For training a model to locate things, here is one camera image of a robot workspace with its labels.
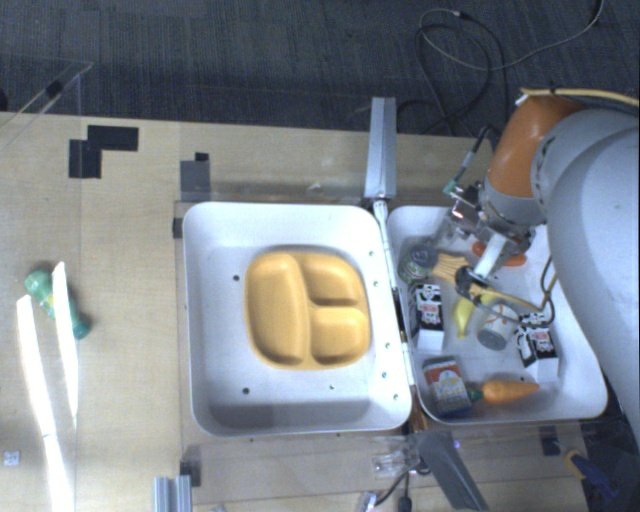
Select yellow banana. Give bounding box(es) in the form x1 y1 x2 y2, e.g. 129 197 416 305
452 293 497 341

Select pale wood board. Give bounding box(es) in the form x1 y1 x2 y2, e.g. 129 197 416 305
178 121 609 506

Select green plastic bottle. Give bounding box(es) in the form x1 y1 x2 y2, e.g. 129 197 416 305
23 269 93 342

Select yellow divided plate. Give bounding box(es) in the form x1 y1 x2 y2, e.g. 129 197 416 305
243 249 373 372

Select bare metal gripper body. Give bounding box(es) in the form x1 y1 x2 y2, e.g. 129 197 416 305
446 185 535 257

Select orange carrot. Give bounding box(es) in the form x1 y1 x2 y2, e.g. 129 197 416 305
466 379 541 406

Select white plastic tray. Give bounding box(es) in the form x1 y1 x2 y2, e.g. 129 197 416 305
181 201 414 439
386 204 610 427

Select green can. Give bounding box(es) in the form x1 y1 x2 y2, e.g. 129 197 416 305
398 244 440 285

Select red and blue packet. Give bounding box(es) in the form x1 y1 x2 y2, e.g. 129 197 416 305
422 355 474 419

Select black cylinder on white bracket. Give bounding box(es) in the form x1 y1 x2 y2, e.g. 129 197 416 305
453 233 508 297

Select cow print milk carton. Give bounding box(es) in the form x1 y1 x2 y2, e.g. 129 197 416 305
409 283 447 352
514 312 561 382

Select orange sausage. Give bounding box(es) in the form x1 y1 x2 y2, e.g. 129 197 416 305
471 241 529 268

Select tan bread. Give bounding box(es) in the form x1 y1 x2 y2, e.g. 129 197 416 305
430 252 472 285

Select white and grey can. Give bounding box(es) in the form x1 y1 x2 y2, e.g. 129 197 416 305
476 303 522 351

